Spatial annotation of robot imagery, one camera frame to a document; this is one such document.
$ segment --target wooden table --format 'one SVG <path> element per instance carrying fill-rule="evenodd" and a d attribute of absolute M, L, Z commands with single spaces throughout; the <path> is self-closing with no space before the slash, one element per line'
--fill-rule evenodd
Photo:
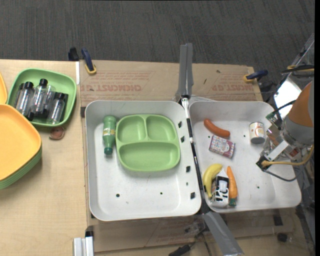
<path fill-rule="evenodd" d="M 76 62 L 0 60 L 0 72 L 7 91 L 18 73 L 27 68 L 56 71 L 77 80 Z M 40 162 L 20 180 L 0 190 L 0 255 L 5 256 L 71 256 L 72 243 L 84 237 L 90 219 L 86 204 L 86 175 L 83 140 L 83 118 L 80 115 L 81 93 L 77 88 L 77 99 L 70 120 L 64 126 L 65 136 L 61 140 L 49 139 L 49 128 L 37 128 L 42 139 Z M 294 209 L 283 209 L 290 230 L 303 243 L 304 235 Z M 265 232 L 266 225 L 253 223 L 259 213 L 242 213 L 229 217 L 233 231 L 245 255 L 310 255 L 301 244 L 279 244 L 275 234 Z M 247 223 L 243 229 L 240 223 Z M 213 255 L 221 255 L 218 245 L 208 238 Z M 109 251 L 97 255 L 135 256 L 168 255 L 177 245 Z M 197 242 L 189 255 L 207 255 L 203 242 Z"/>

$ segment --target brown round object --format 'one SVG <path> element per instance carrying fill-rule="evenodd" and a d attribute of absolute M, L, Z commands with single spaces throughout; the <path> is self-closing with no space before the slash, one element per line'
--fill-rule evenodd
<path fill-rule="evenodd" d="M 65 129 L 62 126 L 53 127 L 49 138 L 52 140 L 61 140 L 65 136 Z"/>

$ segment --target carrot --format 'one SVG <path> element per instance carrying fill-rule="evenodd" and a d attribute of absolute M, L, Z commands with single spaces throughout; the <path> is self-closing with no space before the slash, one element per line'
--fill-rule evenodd
<path fill-rule="evenodd" d="M 226 175 L 229 178 L 229 206 L 236 206 L 236 197 L 238 196 L 238 188 L 237 188 L 237 183 L 236 179 L 234 176 L 234 173 L 232 172 L 232 169 L 230 166 L 226 168 Z"/>
<path fill-rule="evenodd" d="M 203 120 L 203 124 L 210 132 L 219 137 L 224 137 L 226 139 L 230 137 L 230 131 L 219 128 L 218 126 L 214 125 L 208 118 Z"/>

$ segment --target green bottle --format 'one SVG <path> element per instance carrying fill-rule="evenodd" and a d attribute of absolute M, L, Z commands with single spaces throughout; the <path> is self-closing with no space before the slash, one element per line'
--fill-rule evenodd
<path fill-rule="evenodd" d="M 112 148 L 116 142 L 116 118 L 112 115 L 107 115 L 103 118 L 103 142 L 104 153 L 112 155 Z"/>

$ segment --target can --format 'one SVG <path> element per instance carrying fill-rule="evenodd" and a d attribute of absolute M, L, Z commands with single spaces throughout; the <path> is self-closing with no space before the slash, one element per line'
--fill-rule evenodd
<path fill-rule="evenodd" d="M 262 122 L 252 122 L 249 125 L 250 141 L 253 144 L 261 144 L 266 141 L 264 124 Z"/>

